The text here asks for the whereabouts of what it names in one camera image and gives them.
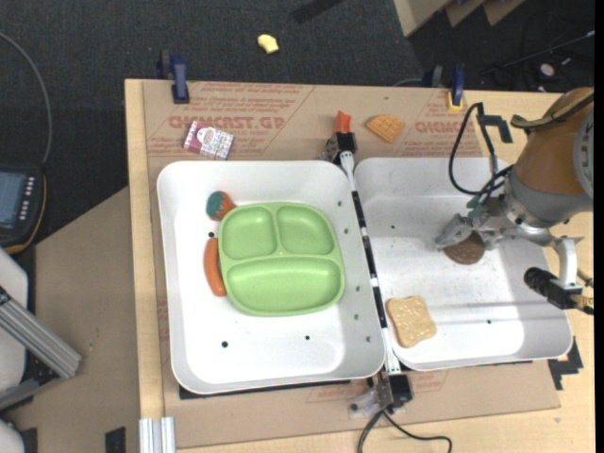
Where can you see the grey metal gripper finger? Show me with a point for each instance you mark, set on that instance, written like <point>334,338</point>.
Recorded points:
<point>453,234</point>
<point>488,242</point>

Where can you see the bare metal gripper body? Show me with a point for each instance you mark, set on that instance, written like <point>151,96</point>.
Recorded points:
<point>514,227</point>

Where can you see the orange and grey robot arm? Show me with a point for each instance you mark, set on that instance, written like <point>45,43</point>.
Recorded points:
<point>547,163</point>

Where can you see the brown round biscuit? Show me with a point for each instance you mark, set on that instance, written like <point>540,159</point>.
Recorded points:
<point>464,254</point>

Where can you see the white plastic tray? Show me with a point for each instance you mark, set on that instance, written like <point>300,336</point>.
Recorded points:
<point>472,309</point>
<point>264,347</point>

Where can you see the thin black and white rod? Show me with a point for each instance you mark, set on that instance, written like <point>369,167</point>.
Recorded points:
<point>373,267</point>

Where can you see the tan bread slice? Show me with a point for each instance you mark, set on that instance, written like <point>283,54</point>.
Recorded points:
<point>410,321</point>

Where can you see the orange waffle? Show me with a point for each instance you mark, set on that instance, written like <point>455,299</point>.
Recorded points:
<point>386,128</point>

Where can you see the green divided plate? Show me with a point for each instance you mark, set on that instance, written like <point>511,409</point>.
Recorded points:
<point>283,272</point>

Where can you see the brown cardboard board, red print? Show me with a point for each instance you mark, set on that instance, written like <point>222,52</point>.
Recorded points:
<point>283,111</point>

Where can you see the red and green strawberry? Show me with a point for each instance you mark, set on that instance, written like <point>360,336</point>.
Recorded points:
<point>217,205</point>

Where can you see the orange sausage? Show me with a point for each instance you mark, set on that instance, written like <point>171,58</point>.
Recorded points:
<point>213,267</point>

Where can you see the pink and white packet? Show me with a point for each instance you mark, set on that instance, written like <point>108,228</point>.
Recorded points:
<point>208,140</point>

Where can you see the yellow toy food piece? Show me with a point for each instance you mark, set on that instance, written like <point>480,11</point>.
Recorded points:
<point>268,44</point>

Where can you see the black cylinder on white bracket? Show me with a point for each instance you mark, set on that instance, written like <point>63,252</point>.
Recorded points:
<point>552,286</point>

